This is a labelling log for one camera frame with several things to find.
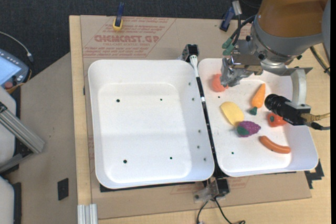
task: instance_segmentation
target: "blue and yellow clamp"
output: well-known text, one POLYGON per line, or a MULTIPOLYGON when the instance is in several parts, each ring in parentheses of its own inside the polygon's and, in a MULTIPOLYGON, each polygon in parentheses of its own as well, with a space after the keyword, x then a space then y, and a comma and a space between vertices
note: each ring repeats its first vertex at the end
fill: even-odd
POLYGON ((119 31, 122 27, 122 14, 124 12, 124 6, 125 3, 124 2, 120 2, 119 6, 118 6, 118 10, 117 10, 117 16, 116 18, 113 20, 113 29, 115 31, 119 31))

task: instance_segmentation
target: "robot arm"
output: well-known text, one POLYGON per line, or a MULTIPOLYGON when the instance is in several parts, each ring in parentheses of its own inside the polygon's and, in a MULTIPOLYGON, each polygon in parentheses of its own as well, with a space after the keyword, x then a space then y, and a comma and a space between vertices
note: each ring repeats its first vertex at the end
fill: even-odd
MULTIPOLYGON (((235 49, 223 58, 222 84, 233 87, 242 78, 253 73, 262 74, 264 70, 279 76, 291 76, 292 100, 282 101, 290 106, 284 111, 291 111, 294 115, 285 115, 284 118, 293 125, 304 124, 301 115, 310 112, 305 100, 306 73, 311 68, 287 68, 286 65, 311 46, 330 40, 330 34, 326 38, 326 31, 322 32, 326 19, 330 22, 330 3, 331 0, 262 0, 252 23, 250 38, 239 40, 235 49)), ((330 33, 330 23, 323 29, 329 29, 330 33)), ((267 108, 277 111, 271 105, 267 108)))

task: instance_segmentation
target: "wooden table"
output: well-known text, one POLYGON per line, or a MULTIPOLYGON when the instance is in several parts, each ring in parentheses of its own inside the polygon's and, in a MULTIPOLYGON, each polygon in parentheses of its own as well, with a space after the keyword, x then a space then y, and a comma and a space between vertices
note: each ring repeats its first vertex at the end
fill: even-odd
MULTIPOLYGON (((92 203, 90 187, 90 169, 88 156, 88 140, 86 125, 86 104, 83 88, 81 22, 80 16, 70 16, 70 45, 72 89, 76 145, 77 195, 79 205, 92 203)), ((291 66, 314 67, 307 76, 307 104, 312 106, 312 114, 324 114, 330 111, 330 77, 325 74, 308 50, 302 59, 295 60, 291 66)), ((321 121, 322 125, 330 125, 330 120, 321 121)), ((311 130, 320 162, 324 171, 322 180, 314 181, 311 190, 312 198, 255 204, 246 206, 225 207, 224 213, 231 222, 245 219, 252 223, 331 223, 331 185, 330 185, 330 131, 311 130)), ((108 223, 195 223, 197 211, 172 212, 156 215, 125 217, 99 220, 100 224, 108 223)), ((204 209, 201 219, 205 223, 224 223, 218 209, 204 209)))

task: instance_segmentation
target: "blue clamp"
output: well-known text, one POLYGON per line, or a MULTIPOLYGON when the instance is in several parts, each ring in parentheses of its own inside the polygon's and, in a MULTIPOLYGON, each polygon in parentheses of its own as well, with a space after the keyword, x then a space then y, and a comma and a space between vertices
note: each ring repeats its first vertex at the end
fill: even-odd
POLYGON ((119 31, 122 27, 122 14, 124 12, 124 6, 125 3, 124 2, 120 2, 119 6, 118 6, 118 10, 117 10, 117 16, 116 18, 113 20, 113 29, 115 31, 119 31))
POLYGON ((225 19, 222 21, 220 25, 221 30, 227 32, 229 25, 230 25, 230 21, 233 18, 233 16, 235 16, 235 11, 232 7, 230 7, 230 9, 225 14, 225 19))

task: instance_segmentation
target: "sausage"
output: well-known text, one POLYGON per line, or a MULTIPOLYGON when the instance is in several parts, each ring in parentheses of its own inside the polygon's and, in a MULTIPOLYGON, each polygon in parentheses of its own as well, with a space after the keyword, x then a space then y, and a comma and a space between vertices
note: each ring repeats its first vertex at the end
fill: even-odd
POLYGON ((259 138, 260 142, 267 147, 269 150, 282 153, 282 154, 288 154, 290 153, 290 147, 289 146, 281 146, 273 141, 271 141, 267 136, 263 135, 259 138))

